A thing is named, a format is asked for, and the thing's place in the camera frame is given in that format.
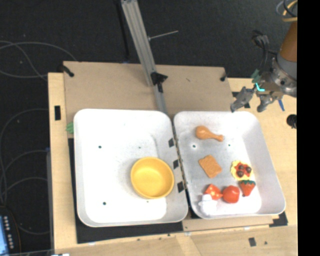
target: black clamp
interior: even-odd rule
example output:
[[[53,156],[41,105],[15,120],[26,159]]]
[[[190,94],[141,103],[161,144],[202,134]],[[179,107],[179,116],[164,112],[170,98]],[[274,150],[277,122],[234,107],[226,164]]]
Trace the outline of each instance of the black clamp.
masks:
[[[159,93],[163,93],[164,90],[162,88],[162,83],[167,79],[168,77],[164,74],[159,74],[157,72],[152,72],[151,73],[151,79],[152,79],[152,83],[153,85],[157,85],[158,86],[158,91]]]

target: toy tomato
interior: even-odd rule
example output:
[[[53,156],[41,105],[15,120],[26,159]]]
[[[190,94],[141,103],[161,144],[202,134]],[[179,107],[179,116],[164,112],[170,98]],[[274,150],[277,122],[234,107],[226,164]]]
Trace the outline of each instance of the toy tomato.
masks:
[[[227,186],[223,192],[223,200],[228,203],[234,204],[239,201],[240,189],[237,186]]]
[[[211,195],[213,200],[218,200],[223,196],[220,189],[213,184],[210,184],[204,193]]]

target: bowl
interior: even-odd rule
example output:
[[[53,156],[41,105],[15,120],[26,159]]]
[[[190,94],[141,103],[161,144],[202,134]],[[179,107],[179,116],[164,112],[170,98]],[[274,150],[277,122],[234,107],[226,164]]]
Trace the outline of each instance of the bowl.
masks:
[[[131,183],[135,192],[145,199],[159,199],[170,194],[175,177],[170,166],[157,157],[143,157],[131,168]]]

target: toy food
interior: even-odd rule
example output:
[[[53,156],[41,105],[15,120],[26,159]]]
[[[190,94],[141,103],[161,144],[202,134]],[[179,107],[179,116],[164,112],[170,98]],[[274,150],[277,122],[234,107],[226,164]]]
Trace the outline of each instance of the toy food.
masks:
[[[256,183],[253,180],[241,180],[240,183],[240,188],[242,189],[243,195],[245,197],[250,196],[251,191],[255,188]]]
[[[232,162],[230,171],[233,177],[238,181],[249,180],[253,174],[252,168],[239,160]]]
[[[200,159],[198,162],[209,178],[214,178],[222,172],[221,166],[210,154]]]
[[[222,193],[220,191],[220,189],[218,187],[216,187],[213,184],[210,184],[207,189],[205,190],[204,194],[209,194],[211,195],[211,198],[213,200],[218,200],[220,198],[222,198]]]
[[[213,132],[211,132],[207,127],[200,125],[197,126],[195,129],[195,136],[198,139],[206,140],[206,139],[216,139],[219,142],[222,142],[224,140],[223,135],[216,135]]]
[[[214,215],[217,210],[217,201],[213,200],[209,194],[202,195],[202,200],[198,203],[200,211],[207,216]]]
[[[234,204],[239,201],[240,189],[237,186],[227,186],[223,191],[223,200],[227,203]]]

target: wooden table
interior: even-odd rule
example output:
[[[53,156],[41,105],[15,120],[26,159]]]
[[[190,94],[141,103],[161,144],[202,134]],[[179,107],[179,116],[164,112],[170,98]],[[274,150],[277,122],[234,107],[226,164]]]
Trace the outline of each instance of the wooden table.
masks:
[[[104,94],[103,98],[108,99],[108,95],[116,95],[111,97],[114,99],[111,104],[115,108],[157,109],[157,106],[153,100],[153,90],[147,87],[139,64],[70,61],[64,64],[71,71],[75,71],[75,77],[81,83],[74,83],[75,80],[72,82],[71,78],[63,73],[48,75],[55,253],[107,254],[108,256],[121,254],[129,256],[149,254],[154,256],[167,254],[175,256],[298,255],[297,130],[291,128],[286,121],[290,114],[297,114],[297,101],[289,96],[284,96],[282,99],[285,111],[282,111],[279,104],[275,102],[264,112],[258,113],[257,106],[260,100],[256,96],[250,101],[250,108],[238,110],[254,114],[261,124],[285,196],[284,212],[287,225],[269,226],[277,221],[278,215],[210,220],[209,222],[191,219],[188,215],[183,221],[182,232],[78,244],[68,147],[68,138],[72,135],[66,131],[67,124],[72,121],[77,110],[98,102],[99,96],[90,98],[89,95],[94,90],[97,90],[96,95],[101,90],[103,92],[102,85],[106,82],[112,83],[116,89]],[[164,93],[167,93],[165,102],[170,117],[183,110],[229,111],[230,103],[235,100],[232,92],[239,92],[243,86],[247,88],[252,86],[251,79],[246,78],[227,78],[223,82],[220,81],[219,78],[224,74],[222,67],[159,65],[157,68],[159,73],[169,77],[163,85]],[[90,90],[88,87],[82,92],[87,94],[86,102],[73,100],[73,97],[81,98],[81,95],[74,96],[75,92],[81,94],[79,84],[84,87],[92,86]],[[126,100],[121,104],[117,97],[126,97]],[[147,102],[142,102],[141,97],[144,97]],[[60,112],[60,118],[57,116],[57,110]]]

